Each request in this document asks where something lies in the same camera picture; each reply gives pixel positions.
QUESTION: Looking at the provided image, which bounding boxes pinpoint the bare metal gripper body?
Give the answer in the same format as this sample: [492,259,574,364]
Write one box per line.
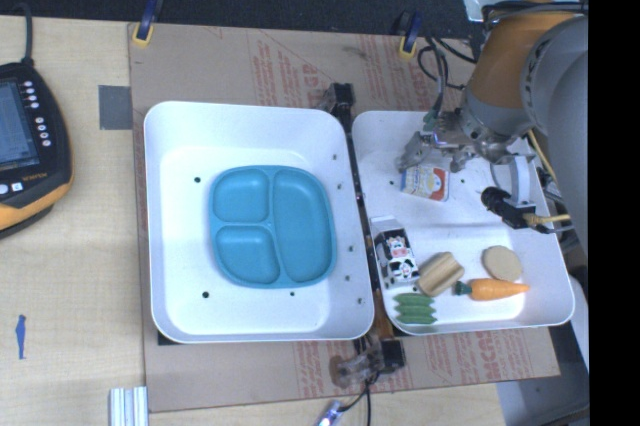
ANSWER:
[428,110,520,165]

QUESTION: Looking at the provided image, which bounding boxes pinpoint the white and red packet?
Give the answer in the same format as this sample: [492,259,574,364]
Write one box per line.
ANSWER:
[399,164,451,203]

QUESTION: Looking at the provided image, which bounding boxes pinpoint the white plastic tray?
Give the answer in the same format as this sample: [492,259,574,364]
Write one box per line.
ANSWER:
[351,109,577,337]
[143,100,376,345]

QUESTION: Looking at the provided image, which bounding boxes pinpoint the white cow print carton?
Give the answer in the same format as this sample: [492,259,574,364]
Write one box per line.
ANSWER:
[369,214,421,292]

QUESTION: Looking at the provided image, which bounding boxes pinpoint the beige round biscuit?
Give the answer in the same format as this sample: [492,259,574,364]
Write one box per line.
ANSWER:
[480,244,525,283]

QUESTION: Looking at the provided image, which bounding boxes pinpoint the tan toy bread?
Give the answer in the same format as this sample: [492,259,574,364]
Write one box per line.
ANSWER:
[416,251,466,298]

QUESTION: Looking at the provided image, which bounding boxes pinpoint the orange carrot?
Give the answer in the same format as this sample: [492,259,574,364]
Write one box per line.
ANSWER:
[452,277,532,303]

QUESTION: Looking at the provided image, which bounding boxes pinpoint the green pea pods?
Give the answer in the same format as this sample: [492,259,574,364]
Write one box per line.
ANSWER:
[392,292,439,326]

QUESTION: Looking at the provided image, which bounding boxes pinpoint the blue divided plate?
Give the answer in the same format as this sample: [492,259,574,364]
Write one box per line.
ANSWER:
[207,164,338,291]

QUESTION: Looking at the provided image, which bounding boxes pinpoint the brown cardboard board red print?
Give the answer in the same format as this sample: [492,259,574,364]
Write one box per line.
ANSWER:
[127,22,562,413]

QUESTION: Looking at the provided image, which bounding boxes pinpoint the black cylinder on white bracket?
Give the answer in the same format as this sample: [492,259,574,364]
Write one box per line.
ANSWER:
[480,153,539,230]

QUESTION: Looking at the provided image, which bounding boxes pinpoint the black block with thin wires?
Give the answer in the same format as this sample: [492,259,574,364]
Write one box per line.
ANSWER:
[329,336,407,388]
[319,82,357,116]

